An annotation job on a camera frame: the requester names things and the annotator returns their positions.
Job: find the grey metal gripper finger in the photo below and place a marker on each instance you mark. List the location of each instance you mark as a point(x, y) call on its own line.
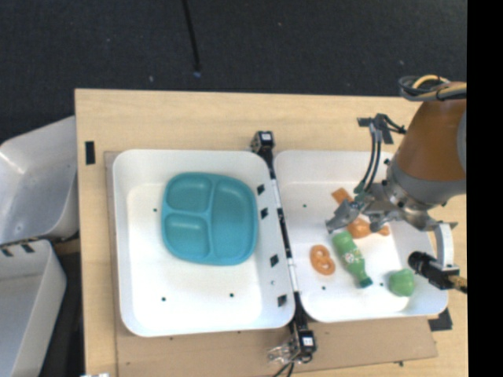
point(340, 216)
point(378, 224)

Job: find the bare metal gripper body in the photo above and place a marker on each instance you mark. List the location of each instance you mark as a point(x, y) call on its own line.
point(397, 206)

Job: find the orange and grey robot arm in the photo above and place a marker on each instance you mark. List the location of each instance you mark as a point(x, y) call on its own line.
point(432, 147)

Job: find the orange croissant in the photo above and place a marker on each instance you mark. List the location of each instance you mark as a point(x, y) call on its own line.
point(359, 230)

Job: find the orange flat wedge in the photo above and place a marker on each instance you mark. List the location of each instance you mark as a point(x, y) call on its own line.
point(341, 195)

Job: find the green plastic bottle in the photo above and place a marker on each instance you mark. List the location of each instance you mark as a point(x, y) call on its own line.
point(349, 255)

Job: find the orange pretzel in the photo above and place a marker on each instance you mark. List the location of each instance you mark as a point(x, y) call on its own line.
point(328, 267)

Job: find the thin black and white rod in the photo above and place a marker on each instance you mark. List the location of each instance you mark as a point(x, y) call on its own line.
point(283, 226)

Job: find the green bell pepper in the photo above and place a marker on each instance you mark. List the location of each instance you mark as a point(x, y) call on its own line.
point(401, 283)

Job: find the white plastic tray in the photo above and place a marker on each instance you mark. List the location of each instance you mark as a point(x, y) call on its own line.
point(196, 289)
point(353, 301)

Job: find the blue divided plate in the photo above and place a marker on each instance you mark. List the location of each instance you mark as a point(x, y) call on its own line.
point(210, 218)

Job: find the black cylinder on white bracket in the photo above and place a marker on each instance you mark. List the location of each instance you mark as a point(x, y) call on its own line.
point(430, 267)

